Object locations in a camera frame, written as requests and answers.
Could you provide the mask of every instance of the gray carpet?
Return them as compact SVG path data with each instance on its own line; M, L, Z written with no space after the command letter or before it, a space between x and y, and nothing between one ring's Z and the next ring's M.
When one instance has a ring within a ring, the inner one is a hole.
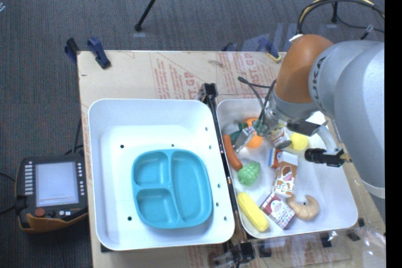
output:
M105 50L256 50L265 37L289 48L301 10L314 0L0 0L0 171L16 176L27 156L58 156L71 149L80 117L76 66L64 54L74 38L81 50L98 37ZM385 0L370 0L384 10ZM373 10L340 3L345 23L384 30ZM304 33L333 42L359 39L363 29L331 22L333 8L309 14ZM384 40L371 32L368 40ZM14 185L0 176L0 209L13 204ZM14 212L0 216L0 267L92 267L88 221L54 233L28 235Z

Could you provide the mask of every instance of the orange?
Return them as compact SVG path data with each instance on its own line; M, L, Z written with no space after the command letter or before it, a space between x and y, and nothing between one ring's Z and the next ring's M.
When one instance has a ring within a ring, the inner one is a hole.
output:
M246 120L247 125L252 126L253 122L256 119L257 117L250 117L249 119ZM257 133L254 132L253 138L250 140L250 142L248 142L246 146L249 147L250 149L256 149L263 143L263 139L264 138L262 136L259 136L257 135Z

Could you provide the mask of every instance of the croissant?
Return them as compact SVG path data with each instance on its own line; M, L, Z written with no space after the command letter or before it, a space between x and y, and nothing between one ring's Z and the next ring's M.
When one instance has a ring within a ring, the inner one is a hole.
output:
M298 218L302 220L311 220L317 215L319 205L317 200L311 195L306 195L305 198L307 199L308 203L298 203L295 195L292 195L286 200L288 206L295 212Z

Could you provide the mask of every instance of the hot dog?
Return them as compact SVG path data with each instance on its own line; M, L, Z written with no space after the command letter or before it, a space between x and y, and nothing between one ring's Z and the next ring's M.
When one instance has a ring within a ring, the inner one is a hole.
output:
M243 164L241 163L239 158L236 156L236 152L234 151L233 146L232 146L231 136L228 134L224 134L222 136L222 140L224 142L224 148L225 148L225 152L226 152L227 161L236 171L239 171L243 167Z

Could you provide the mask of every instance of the blue plate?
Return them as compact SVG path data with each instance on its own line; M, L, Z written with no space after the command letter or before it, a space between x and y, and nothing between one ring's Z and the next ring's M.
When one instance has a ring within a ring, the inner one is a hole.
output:
M212 193L204 162L182 149L143 153L133 163L137 213L155 228L200 225L211 214Z

